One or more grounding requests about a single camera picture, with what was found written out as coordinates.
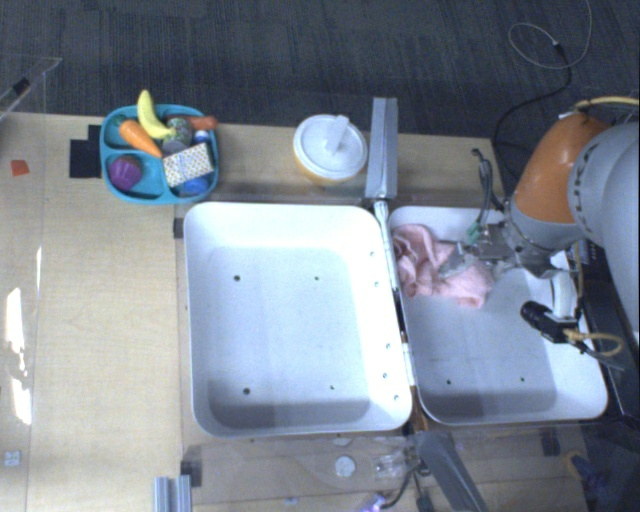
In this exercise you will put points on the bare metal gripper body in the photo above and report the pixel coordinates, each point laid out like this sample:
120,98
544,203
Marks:
492,245

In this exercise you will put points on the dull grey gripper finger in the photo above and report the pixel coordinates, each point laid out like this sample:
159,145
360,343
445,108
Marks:
454,264
454,243

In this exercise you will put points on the pink cloth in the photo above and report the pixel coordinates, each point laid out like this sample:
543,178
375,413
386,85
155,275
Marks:
425,272

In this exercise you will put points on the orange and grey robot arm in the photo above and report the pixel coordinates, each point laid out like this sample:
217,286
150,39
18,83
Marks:
600,190

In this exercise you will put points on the white plastic tray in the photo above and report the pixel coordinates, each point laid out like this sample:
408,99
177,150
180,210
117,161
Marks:
295,320
495,345

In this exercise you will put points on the yellow cup with white lid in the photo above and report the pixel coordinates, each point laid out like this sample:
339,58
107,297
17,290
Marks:
330,147

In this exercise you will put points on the clear plastic bottle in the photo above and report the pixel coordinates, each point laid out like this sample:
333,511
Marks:
392,465

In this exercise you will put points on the white round cap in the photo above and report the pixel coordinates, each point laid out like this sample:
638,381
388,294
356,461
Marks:
345,466

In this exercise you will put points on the blue can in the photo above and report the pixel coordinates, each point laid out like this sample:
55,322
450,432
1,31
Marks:
195,186

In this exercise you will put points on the small white and blue bottle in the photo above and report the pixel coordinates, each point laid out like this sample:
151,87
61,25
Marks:
201,137

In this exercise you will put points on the patterned carton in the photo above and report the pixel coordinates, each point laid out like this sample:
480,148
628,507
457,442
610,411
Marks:
189,164

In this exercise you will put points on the orange sausage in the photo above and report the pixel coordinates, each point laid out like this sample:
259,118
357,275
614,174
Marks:
204,122

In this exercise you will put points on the green can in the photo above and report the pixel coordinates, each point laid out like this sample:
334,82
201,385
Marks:
180,131

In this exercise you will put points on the blue divided plate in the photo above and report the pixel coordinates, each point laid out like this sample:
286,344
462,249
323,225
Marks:
152,175

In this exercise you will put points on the yellow banana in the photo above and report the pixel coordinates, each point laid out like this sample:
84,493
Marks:
147,120

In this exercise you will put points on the orange carrot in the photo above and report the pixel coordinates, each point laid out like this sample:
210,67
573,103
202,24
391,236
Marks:
139,137

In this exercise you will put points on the purple grapes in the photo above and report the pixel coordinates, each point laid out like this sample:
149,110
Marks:
125,172

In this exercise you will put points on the black cylinder on white bracket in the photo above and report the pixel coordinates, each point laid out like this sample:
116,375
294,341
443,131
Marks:
552,322

